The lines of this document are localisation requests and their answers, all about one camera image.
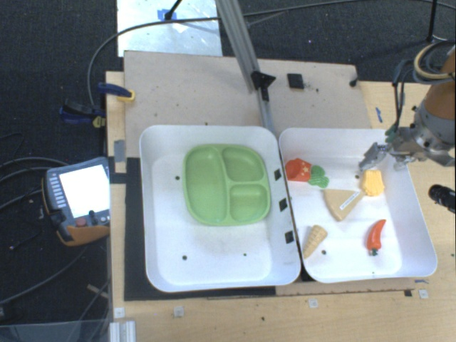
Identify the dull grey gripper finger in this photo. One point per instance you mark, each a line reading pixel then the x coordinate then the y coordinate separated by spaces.
pixel 402 161
pixel 372 155

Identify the red chili pepper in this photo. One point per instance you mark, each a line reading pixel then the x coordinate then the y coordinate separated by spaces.
pixel 375 235

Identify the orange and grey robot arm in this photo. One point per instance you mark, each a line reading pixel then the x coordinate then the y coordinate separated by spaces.
pixel 441 98

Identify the green divided plate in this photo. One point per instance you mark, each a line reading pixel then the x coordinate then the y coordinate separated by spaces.
pixel 203 184

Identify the yellow corn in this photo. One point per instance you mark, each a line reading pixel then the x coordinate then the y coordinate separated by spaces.
pixel 373 183

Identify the tan pizza slice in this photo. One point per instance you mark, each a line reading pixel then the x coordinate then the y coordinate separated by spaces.
pixel 338 203

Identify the red fruit with green leaves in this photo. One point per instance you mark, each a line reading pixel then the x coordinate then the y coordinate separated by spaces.
pixel 299 170

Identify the white plastic tray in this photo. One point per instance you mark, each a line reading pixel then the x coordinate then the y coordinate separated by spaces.
pixel 342 255
pixel 213 255

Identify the black block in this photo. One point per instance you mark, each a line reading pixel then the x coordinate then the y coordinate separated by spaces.
pixel 295 81

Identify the tan ice cream cone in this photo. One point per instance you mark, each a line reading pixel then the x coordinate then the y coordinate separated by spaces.
pixel 313 239

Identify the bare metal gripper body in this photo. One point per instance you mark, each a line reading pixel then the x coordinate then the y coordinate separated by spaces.
pixel 409 142

